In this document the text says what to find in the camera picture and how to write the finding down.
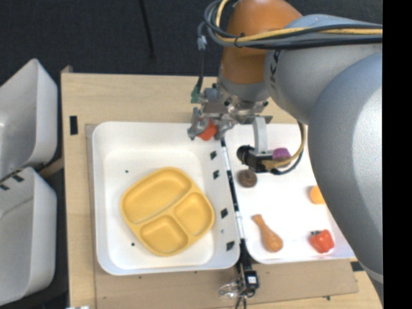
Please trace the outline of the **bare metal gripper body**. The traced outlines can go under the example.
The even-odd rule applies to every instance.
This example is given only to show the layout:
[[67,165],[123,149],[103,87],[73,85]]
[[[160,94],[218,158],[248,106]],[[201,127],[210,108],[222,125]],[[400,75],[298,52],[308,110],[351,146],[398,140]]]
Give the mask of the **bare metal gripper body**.
[[208,118],[208,125],[214,120],[233,120],[236,124],[251,124],[255,118],[263,118],[266,123],[273,117],[264,115],[269,94],[265,90],[246,88],[229,91],[226,88],[206,88],[194,95],[194,102],[199,103],[199,110]]

